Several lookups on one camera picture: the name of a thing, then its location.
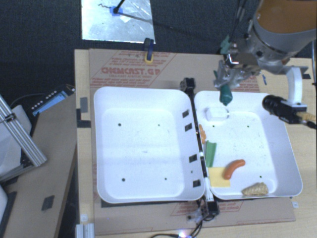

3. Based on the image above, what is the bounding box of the brown cardboard board red print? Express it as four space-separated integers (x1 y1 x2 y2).
88 49 297 237

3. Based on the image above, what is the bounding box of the clear plastic cup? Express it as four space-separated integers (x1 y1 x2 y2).
204 106 230 121

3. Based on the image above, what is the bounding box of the dark green tapered toy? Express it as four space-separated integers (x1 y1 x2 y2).
219 84 233 107

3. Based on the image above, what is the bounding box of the green toy leaf strip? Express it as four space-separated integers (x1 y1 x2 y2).
204 140 217 168

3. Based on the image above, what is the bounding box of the black cylinder on white bracket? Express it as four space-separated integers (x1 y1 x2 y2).
262 65 309 125

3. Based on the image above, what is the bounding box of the white plastic tray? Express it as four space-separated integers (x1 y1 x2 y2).
194 90 304 200
93 86 207 204

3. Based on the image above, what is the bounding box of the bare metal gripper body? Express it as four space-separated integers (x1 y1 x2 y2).
223 37 290 78

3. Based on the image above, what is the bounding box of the orange toy sausage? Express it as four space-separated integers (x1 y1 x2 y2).
223 159 246 180

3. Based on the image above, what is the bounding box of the yellow cheese slice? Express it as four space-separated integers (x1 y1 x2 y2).
208 167 231 188

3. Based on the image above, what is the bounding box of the small orange toy carrot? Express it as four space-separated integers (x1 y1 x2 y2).
198 123 207 144

